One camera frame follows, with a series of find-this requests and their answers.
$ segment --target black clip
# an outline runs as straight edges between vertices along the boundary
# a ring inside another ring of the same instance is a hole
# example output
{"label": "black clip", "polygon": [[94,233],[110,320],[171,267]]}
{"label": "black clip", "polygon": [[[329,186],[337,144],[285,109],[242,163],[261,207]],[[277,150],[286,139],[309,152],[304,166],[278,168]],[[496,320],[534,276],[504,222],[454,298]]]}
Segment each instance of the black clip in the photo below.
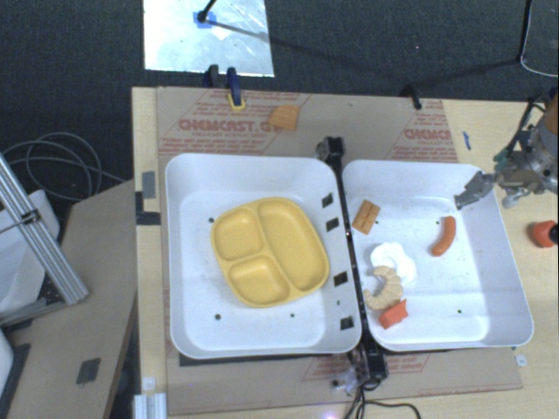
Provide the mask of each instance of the black clip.
{"label": "black clip", "polygon": [[421,110],[422,105],[421,101],[419,101],[418,92],[412,84],[408,84],[407,86],[405,86],[398,96],[411,98],[411,100],[413,101],[413,107],[416,110]]}
{"label": "black clip", "polygon": [[12,225],[3,228],[0,230],[0,234],[4,233],[5,231],[9,231],[12,228],[16,228],[19,225],[29,225],[30,223],[36,222],[41,218],[37,209],[33,209],[21,216],[21,220],[19,222],[13,223]]}
{"label": "black clip", "polygon": [[202,82],[204,87],[214,88],[221,87],[224,88],[225,85],[219,82],[219,66],[210,65],[210,68],[204,73],[204,80]]}

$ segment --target toy food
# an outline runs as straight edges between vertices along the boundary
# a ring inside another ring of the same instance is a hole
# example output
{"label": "toy food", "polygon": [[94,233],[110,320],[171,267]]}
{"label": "toy food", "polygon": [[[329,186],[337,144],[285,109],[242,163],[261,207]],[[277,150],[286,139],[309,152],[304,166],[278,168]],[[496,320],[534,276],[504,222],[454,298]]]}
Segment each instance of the toy food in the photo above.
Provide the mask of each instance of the toy food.
{"label": "toy food", "polygon": [[368,289],[363,291],[365,304],[369,309],[381,311],[392,307],[400,301],[404,290],[400,277],[396,274],[394,269],[383,265],[375,268],[373,275],[383,278],[384,286],[377,295],[373,295]]}
{"label": "toy food", "polygon": [[373,268],[386,265],[396,270],[396,274],[402,279],[402,285],[408,285],[418,275],[415,261],[405,253],[404,247],[398,242],[378,245],[370,254],[370,262]]}
{"label": "toy food", "polygon": [[268,118],[268,123],[282,129],[295,130],[297,128],[299,110],[298,106],[278,106]]}
{"label": "toy food", "polygon": [[431,249],[433,256],[442,256],[450,248],[456,236],[456,219],[452,216],[445,217],[443,223],[443,236]]}
{"label": "toy food", "polygon": [[408,316],[408,312],[405,310],[405,302],[406,300],[403,299],[378,317],[378,320],[384,329],[394,326]]}
{"label": "toy food", "polygon": [[380,210],[380,207],[374,203],[363,200],[361,208],[357,211],[357,216],[355,216],[351,226],[363,234],[369,234]]}
{"label": "toy food", "polygon": [[327,280],[329,260],[304,211],[283,197],[258,199],[222,214],[211,245],[233,293],[251,307],[307,295]]}

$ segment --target cable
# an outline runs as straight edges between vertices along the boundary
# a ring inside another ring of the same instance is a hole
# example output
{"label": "cable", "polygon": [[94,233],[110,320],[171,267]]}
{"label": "cable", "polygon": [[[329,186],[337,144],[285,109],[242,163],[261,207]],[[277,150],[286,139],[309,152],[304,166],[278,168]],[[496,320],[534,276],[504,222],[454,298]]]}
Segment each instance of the cable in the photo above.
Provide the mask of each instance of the cable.
{"label": "cable", "polygon": [[[79,143],[80,147],[84,148],[87,151],[87,155],[89,155],[87,158],[93,161],[93,164],[87,164],[83,156],[78,155],[76,152],[71,150],[68,146],[56,142],[54,140],[54,138],[56,137],[69,139],[73,142]],[[32,156],[33,151],[37,147],[48,147],[57,150],[59,152],[63,152],[65,155],[70,155],[71,159],[69,160],[67,158],[60,158],[57,156],[46,156],[46,155]],[[53,132],[51,134],[42,135],[34,141],[24,141],[15,144],[5,149],[3,151],[3,154],[6,155],[18,149],[24,150],[24,158],[12,159],[9,161],[9,164],[13,166],[16,164],[23,163],[25,165],[27,174],[29,175],[30,179],[33,181],[34,184],[36,184],[48,195],[67,202],[80,202],[85,198],[98,194],[100,192],[101,184],[104,176],[116,182],[125,182],[124,179],[116,175],[109,174],[108,172],[105,172],[102,169],[100,157],[95,151],[95,149],[87,141],[85,141],[84,139],[82,139],[81,137],[75,134],[70,134],[68,132]],[[31,169],[31,163],[37,161],[58,162],[58,163],[63,163],[66,165],[71,165],[74,167],[81,168],[86,178],[86,191],[84,191],[85,196],[83,197],[69,196],[66,194],[61,194],[52,188],[46,187],[45,184],[43,184],[38,180],[37,176]]]}
{"label": "cable", "polygon": [[541,76],[546,76],[548,78],[557,78],[556,74],[539,72],[526,65],[524,55],[526,54],[526,45],[528,43],[528,34],[530,33],[531,23],[532,23],[532,0],[526,0],[526,11],[524,13],[524,26],[522,29],[521,52],[518,55],[518,59],[522,67],[529,72],[539,74]]}
{"label": "cable", "polygon": [[[28,160],[28,159],[26,159],[26,158],[18,158],[17,160],[10,161],[8,164],[11,166],[11,165],[15,165],[15,164],[24,163],[26,160]],[[44,157],[30,157],[30,158],[29,158],[29,161],[55,161],[55,162],[58,162],[58,163],[70,164],[70,165],[73,165],[73,166],[81,166],[81,165],[80,165],[79,163],[77,163],[76,161],[65,160],[64,158],[57,158],[57,157],[46,157],[46,156],[44,156]],[[89,170],[95,172],[95,173],[99,172],[99,170],[98,170],[97,168],[93,167],[93,166],[88,166],[88,165],[87,165],[87,168],[88,168]],[[126,181],[125,179],[120,178],[120,177],[117,176],[117,175],[109,174],[109,173],[106,172],[106,171],[102,171],[101,173],[102,173],[106,178],[110,178],[111,180],[114,180],[114,181],[116,181],[116,182],[118,182],[118,183],[124,183],[124,182]]]}
{"label": "cable", "polygon": [[540,98],[528,98],[528,105],[526,106],[526,109],[524,110],[524,113],[521,116],[521,120],[518,124],[518,127],[516,128],[516,132],[514,133],[513,138],[511,138],[511,141],[506,146],[507,156],[512,154],[514,150],[514,146],[516,146],[516,143],[518,142],[520,132],[526,126],[526,123],[528,122],[528,118],[532,113],[532,109],[537,108],[542,113],[546,112],[545,108],[536,104],[536,101]]}
{"label": "cable", "polygon": [[384,407],[388,409],[398,409],[398,408],[409,408],[415,414],[416,419],[421,419],[421,414],[419,413],[418,408],[411,403],[385,403],[379,401],[368,401],[365,399],[365,391],[374,391],[377,389],[381,382],[378,381],[374,387],[366,388],[368,382],[362,384],[359,389],[357,389],[357,394],[355,395],[355,399],[353,403],[349,407],[348,413],[344,416],[344,419],[351,419],[353,412],[355,411],[355,419],[363,419],[365,417],[365,407],[367,405],[376,405],[377,407]]}
{"label": "cable", "polygon": [[409,408],[411,409],[417,419],[421,419],[421,414],[415,405],[411,403],[384,403],[379,401],[364,401],[362,402],[359,407],[357,407],[357,411],[355,412],[356,419],[363,419],[365,417],[365,406],[366,405],[376,405],[377,407],[385,407],[387,409],[399,409],[399,408]]}

